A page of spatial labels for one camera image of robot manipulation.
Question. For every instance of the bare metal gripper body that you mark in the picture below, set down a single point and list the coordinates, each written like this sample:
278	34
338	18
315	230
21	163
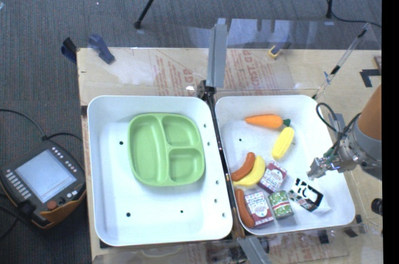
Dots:
346	156

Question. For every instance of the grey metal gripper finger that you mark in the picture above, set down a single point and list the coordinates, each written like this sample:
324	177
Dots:
313	169
323	168

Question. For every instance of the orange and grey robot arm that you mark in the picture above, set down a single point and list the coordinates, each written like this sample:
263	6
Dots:
369	119

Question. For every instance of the black and white carton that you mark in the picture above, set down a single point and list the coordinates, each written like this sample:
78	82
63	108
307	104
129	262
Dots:
307	194

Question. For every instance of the white plastic tray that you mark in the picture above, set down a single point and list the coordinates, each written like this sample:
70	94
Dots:
156	213
315	134

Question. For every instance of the yellow corn cob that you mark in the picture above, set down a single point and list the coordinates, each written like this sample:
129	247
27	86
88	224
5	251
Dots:
283	144

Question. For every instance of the purple carton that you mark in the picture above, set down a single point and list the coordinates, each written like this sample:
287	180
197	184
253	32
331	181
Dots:
272	177

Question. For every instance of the green can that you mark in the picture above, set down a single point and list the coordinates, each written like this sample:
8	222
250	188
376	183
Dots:
281	205

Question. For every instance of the yellow banana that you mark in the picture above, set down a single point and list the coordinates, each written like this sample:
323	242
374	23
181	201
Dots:
255	173

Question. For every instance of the orange sausage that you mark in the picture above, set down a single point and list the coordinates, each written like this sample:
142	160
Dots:
241	206
246	166

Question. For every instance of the red carton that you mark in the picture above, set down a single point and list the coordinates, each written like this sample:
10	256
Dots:
258	209

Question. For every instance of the orange carrot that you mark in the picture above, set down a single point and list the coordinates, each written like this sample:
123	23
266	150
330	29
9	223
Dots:
265	120

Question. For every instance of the green divided plate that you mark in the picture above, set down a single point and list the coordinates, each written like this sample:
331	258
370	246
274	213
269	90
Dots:
146	147

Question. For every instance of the brown cardboard board red print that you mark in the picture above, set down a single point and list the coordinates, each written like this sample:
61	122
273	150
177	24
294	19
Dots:
140	69

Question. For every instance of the black cylinder on white bracket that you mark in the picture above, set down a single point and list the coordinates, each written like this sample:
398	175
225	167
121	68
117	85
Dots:
377	206

